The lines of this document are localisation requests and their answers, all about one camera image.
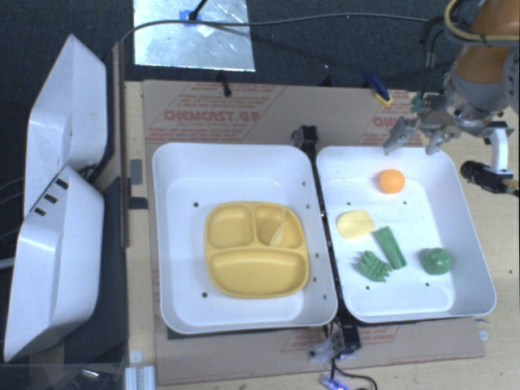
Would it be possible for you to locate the brown cardboard board red print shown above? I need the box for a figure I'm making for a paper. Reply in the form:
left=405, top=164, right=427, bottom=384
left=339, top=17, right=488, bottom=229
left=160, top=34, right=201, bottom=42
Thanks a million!
left=141, top=79, right=486, bottom=386

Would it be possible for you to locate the thin black rod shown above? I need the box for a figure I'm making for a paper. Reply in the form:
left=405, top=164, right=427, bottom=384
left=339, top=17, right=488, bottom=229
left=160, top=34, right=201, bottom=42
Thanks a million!
left=305, top=144, right=350, bottom=332

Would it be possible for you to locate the green bell pepper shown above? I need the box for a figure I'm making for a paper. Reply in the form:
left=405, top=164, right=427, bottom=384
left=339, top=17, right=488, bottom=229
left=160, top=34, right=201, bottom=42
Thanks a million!
left=419, top=247, right=453, bottom=276

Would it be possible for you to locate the yellow divided plate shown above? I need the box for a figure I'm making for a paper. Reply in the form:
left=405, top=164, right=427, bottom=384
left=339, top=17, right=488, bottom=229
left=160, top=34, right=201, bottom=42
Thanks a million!
left=203, top=201, right=311, bottom=299

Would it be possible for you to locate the green ridged vegetable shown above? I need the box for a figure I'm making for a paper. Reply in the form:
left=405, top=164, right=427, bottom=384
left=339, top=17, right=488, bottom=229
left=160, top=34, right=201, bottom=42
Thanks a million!
left=357, top=250, right=393, bottom=283

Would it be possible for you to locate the orange ball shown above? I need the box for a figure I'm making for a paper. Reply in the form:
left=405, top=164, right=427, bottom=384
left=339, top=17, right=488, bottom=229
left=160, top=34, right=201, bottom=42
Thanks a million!
left=379, top=169, right=406, bottom=195

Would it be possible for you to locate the pale yellow block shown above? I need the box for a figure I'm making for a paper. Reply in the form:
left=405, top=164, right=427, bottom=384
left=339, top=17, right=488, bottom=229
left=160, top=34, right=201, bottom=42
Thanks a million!
left=336, top=210, right=375, bottom=241

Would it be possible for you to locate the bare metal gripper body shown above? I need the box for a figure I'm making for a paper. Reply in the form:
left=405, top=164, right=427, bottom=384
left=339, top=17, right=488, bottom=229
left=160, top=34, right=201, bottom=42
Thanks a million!
left=417, top=93, right=497, bottom=137

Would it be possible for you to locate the black cylinder on white bracket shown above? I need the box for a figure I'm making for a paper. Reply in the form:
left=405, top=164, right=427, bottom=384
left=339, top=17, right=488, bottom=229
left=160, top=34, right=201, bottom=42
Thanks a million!
left=460, top=122, right=516, bottom=194

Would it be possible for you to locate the white plastic tray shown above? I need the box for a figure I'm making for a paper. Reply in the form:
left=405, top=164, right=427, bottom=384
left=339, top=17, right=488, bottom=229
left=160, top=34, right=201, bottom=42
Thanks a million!
left=315, top=144, right=497, bottom=324
left=151, top=141, right=339, bottom=336

